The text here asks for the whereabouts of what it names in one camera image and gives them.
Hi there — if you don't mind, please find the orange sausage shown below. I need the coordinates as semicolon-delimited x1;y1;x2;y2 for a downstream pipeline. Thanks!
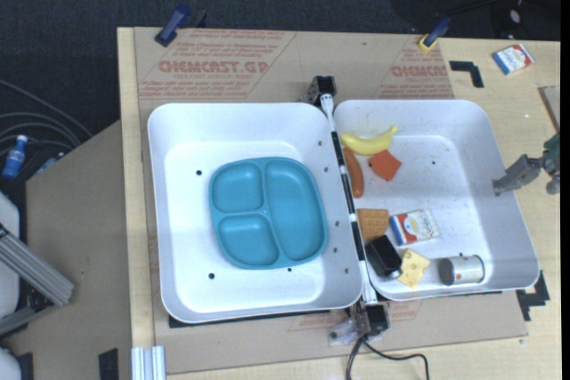
341;146;366;199

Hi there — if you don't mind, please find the silver can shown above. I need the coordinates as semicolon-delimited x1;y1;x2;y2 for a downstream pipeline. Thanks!
437;254;485;287

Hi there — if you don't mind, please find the orange wedge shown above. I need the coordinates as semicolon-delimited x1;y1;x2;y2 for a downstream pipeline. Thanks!
368;149;403;182

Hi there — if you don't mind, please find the red white blue carton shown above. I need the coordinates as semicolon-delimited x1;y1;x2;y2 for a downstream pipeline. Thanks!
491;43;536;77
388;208;442;247

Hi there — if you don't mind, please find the blue divided plate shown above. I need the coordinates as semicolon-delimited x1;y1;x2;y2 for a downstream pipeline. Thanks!
208;156;330;271

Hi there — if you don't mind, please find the white plastic tray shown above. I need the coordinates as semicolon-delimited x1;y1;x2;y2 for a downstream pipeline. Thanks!
332;99;541;302
146;101;364;325

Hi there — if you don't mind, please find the thin black and white rod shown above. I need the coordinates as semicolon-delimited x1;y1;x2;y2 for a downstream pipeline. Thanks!
320;94;379;304

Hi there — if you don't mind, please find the brown waffle biscuit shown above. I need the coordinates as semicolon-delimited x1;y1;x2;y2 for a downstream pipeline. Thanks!
355;207;391;243

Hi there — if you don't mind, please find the yellow banana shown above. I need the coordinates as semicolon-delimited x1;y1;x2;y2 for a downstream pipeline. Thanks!
340;125;400;157

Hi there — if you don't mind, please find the black box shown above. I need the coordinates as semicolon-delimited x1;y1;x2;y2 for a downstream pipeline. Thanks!
364;234;403;279

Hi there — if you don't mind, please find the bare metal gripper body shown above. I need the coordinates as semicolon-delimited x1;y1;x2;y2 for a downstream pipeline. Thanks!
540;146;561;178

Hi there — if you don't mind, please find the yellow cheese wedge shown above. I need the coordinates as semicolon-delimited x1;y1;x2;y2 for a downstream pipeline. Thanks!
396;248;432;290

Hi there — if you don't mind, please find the brown cardboard board red print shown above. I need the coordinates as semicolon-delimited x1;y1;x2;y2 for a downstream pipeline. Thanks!
133;27;529;375

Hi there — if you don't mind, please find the blue plastic bottle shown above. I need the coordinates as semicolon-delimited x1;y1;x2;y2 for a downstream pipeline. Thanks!
1;134;29;181

